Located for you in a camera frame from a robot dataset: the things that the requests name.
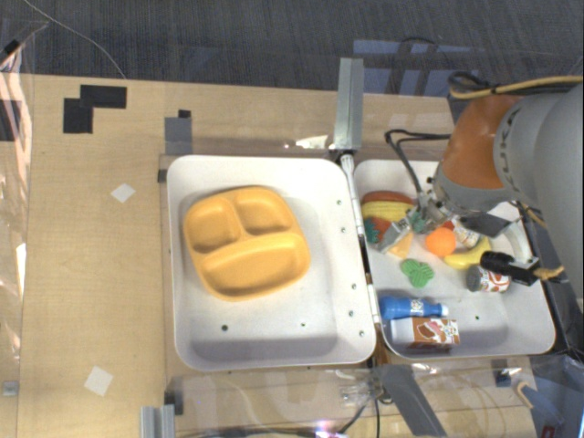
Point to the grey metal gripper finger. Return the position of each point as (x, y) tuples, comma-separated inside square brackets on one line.
[(393, 237)]

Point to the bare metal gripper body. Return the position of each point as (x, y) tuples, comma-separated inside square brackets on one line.
[(433, 215)]

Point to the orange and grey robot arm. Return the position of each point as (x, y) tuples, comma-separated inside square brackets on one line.
[(534, 153)]

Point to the yellow toy cheese wedge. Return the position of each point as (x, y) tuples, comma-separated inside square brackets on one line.
[(403, 247)]

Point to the red toy strawberry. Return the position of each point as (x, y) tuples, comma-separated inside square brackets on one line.
[(381, 227)]

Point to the orange toy fruit ball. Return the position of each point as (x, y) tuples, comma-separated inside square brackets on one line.
[(441, 242)]

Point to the yellow toy corn cob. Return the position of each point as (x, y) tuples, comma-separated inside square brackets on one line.
[(383, 210)]

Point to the small white and red bottle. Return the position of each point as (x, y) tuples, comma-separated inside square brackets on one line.
[(465, 236)]

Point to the red-brown toy sausage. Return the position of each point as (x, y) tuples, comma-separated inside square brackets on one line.
[(385, 197)]

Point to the green toy broccoli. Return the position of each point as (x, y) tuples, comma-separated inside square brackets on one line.
[(417, 273)]

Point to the yellow banana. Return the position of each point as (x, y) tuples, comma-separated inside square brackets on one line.
[(470, 258)]

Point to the thin black and white rod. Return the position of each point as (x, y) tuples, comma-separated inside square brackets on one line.
[(352, 190)]

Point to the blue bottle with white cap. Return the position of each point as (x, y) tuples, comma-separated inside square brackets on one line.
[(403, 307)]

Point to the white plastic tray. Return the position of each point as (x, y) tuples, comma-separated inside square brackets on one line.
[(319, 263), (461, 290)]

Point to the small white and red can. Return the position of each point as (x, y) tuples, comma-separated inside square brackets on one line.
[(490, 281)]

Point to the brown and white carton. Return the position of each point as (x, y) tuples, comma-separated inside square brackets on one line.
[(431, 330)]

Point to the orange divided plate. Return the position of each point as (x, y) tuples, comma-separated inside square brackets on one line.
[(248, 253)]

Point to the black cylinder on white bracket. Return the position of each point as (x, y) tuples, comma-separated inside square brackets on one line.
[(502, 263)]

